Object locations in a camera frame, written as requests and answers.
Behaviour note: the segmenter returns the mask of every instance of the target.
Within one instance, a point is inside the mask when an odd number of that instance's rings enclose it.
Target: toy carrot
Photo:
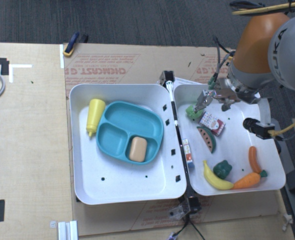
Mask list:
[[[248,160],[249,164],[252,168],[252,171],[259,174],[262,169],[260,165],[258,164],[257,160],[257,148],[255,146],[250,146],[248,149]]]
[[[245,175],[243,178],[235,182],[231,190],[250,188],[253,185],[258,184],[261,178],[267,176],[268,174],[265,170],[262,170],[260,173],[250,172],[249,174]]]

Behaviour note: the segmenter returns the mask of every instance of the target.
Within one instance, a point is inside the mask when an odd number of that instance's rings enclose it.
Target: white bracket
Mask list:
[[[78,222],[76,220],[70,222],[59,222],[57,224],[57,240],[78,240]]]
[[[283,216],[286,219],[286,222],[283,224],[282,230],[285,232],[287,230],[288,224],[293,224],[293,218],[292,215],[287,213],[284,213]]]

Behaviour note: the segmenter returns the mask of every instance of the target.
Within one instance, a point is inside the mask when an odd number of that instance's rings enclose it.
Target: white tape marking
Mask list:
[[[13,83],[13,69],[14,68],[32,68],[32,64],[9,64],[8,65],[8,81]]]
[[[64,69],[63,49],[64,49],[64,45],[63,44],[60,44],[59,45],[59,59],[60,59],[61,69]]]

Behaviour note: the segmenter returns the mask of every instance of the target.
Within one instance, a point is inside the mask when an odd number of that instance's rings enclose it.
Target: snack package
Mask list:
[[[182,144],[183,144],[183,148],[184,148],[184,153],[185,153],[185,157],[186,157],[187,166],[189,168],[193,168],[194,167],[194,163],[193,163],[192,154],[191,154],[191,150],[190,150],[190,145],[189,145],[188,139],[187,138],[182,139]]]
[[[199,121],[201,126],[205,126],[211,130],[215,136],[219,136],[226,125],[223,121],[216,118],[211,113],[205,111]]]

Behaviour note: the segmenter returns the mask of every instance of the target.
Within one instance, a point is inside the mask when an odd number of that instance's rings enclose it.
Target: white plastic tray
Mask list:
[[[99,205],[175,199],[184,194],[187,182],[170,96],[164,87],[158,84],[80,84],[71,90],[69,98],[74,188],[81,202]],[[129,102],[158,114],[163,121],[164,134],[155,159],[137,165],[102,153],[95,136],[90,139],[86,131],[91,99],[101,99],[106,105],[115,101]]]
[[[225,127],[219,136],[215,136],[215,151],[213,153],[209,151],[197,130],[198,123],[189,119],[185,111],[188,106],[196,103],[202,90],[207,88],[208,86],[205,84],[182,84],[174,89],[181,137],[188,139],[195,164],[195,168],[189,169],[193,189],[203,196],[281,189],[285,185],[286,175],[274,140],[260,139],[243,127],[245,118],[260,120],[260,111],[257,104],[249,105],[238,102],[232,104],[229,110],[223,112],[221,110],[222,104],[213,100],[205,110],[222,120]],[[232,171],[226,180],[233,183],[252,172],[248,156],[250,146],[257,148],[258,163],[268,174],[266,178],[261,179],[258,185],[245,189],[218,190],[206,181],[203,176],[203,160],[207,160],[211,169],[217,163],[227,160],[232,165]]]
[[[262,140],[243,127],[245,118],[260,120],[258,105],[239,102],[222,112],[222,105],[214,100],[206,110],[225,122],[225,127],[220,136],[215,137],[216,149],[210,153],[197,131],[198,123],[190,120],[185,111],[207,87],[205,84],[182,84],[174,89],[181,137],[188,139],[195,164],[195,168],[189,169],[192,188],[203,196],[281,189],[286,176],[274,141]],[[93,136],[90,139],[86,132],[89,102],[94,98],[104,100],[106,105],[115,101],[133,103],[162,118],[164,135],[159,152],[151,163],[130,164],[99,150],[96,138]],[[170,95],[164,87],[158,84],[80,84],[70,92],[70,113],[74,188],[81,202],[99,205],[175,199],[184,194],[187,182]],[[233,166],[226,178],[231,182],[250,173],[250,146],[256,146],[258,162],[268,173],[259,185],[246,189],[218,190],[205,180],[203,160],[207,160],[211,169],[222,160],[227,160]]]

